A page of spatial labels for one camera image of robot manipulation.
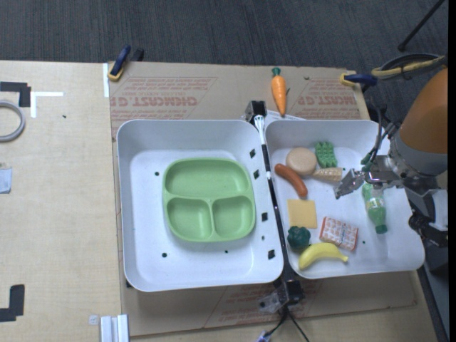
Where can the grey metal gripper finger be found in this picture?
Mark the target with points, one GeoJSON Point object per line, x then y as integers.
{"type": "Point", "coordinates": [342, 190]}
{"type": "Point", "coordinates": [355, 177]}

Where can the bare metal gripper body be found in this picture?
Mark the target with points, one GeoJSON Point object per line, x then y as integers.
{"type": "Point", "coordinates": [384, 171]}

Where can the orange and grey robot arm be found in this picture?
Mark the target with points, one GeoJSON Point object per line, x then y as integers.
{"type": "Point", "coordinates": [425, 119]}

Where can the green waffle-shaped toy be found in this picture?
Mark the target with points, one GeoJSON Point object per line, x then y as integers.
{"type": "Point", "coordinates": [326, 154]}

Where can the green plastic bottle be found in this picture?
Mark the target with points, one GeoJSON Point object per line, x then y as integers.
{"type": "Point", "coordinates": [375, 208]}

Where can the orange and white packet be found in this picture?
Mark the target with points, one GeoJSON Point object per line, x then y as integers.
{"type": "Point", "coordinates": [338, 233]}

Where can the yellow cheese slice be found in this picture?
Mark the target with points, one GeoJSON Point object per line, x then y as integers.
{"type": "Point", "coordinates": [302, 213]}

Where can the tan round biscuit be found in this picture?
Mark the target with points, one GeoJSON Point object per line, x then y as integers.
{"type": "Point", "coordinates": [301, 160]}

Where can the orange sausage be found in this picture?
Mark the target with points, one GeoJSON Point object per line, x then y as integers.
{"type": "Point", "coordinates": [292, 179]}

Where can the dark green broccoli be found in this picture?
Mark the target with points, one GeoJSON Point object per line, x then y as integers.
{"type": "Point", "coordinates": [298, 238]}

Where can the yellow banana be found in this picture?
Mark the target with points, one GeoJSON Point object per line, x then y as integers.
{"type": "Point", "coordinates": [318, 253]}

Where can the white plastic tray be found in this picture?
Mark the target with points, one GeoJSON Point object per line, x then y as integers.
{"type": "Point", "coordinates": [392, 251]}
{"type": "Point", "coordinates": [142, 226]}

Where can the white paper sheet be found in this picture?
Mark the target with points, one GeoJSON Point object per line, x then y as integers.
{"type": "Point", "coordinates": [274, 114]}

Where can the orange carrot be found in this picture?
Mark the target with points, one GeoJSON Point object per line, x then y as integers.
{"type": "Point", "coordinates": [279, 93]}

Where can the green divided plate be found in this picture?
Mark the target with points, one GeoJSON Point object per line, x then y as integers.
{"type": "Point", "coordinates": [208, 176]}

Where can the brown cardboard board red print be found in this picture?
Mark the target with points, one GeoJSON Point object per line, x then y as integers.
{"type": "Point", "coordinates": [199, 91]}

